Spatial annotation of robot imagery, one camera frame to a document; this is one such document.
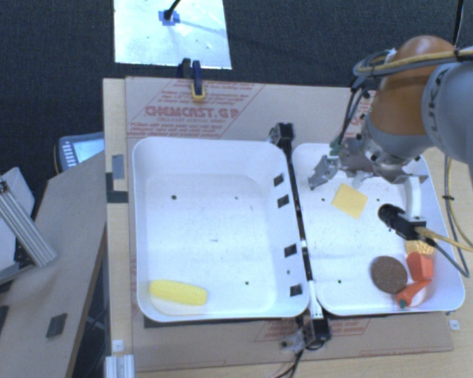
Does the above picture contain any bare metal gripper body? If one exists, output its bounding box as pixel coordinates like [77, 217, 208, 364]
[337, 137, 415, 183]

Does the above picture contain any yellow cheese slice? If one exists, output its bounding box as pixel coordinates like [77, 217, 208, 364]
[330, 183, 370, 221]

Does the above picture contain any thin black and white rod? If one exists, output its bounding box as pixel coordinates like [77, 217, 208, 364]
[281, 139, 322, 319]

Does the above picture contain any white plastic tray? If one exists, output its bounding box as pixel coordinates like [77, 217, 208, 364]
[291, 143, 467, 317]
[132, 135, 311, 323]

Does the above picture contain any brown round biscuit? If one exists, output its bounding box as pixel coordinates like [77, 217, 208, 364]
[369, 255, 409, 295]

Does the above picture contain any orange carton of yellow fries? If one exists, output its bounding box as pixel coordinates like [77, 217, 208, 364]
[404, 239, 435, 282]

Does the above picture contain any orange carrot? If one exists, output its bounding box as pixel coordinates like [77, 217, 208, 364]
[396, 278, 433, 310]

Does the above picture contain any yellow corn cob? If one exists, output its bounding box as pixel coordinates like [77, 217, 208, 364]
[148, 279, 208, 306]

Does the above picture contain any brown cardboard board, red print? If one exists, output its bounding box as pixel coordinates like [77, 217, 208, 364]
[125, 76, 455, 373]

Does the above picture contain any black block with thin wires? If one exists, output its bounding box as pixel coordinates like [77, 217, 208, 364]
[268, 122, 296, 147]
[281, 316, 333, 353]

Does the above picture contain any black cylinder on white bracket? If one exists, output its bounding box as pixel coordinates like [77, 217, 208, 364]
[378, 173, 429, 240]

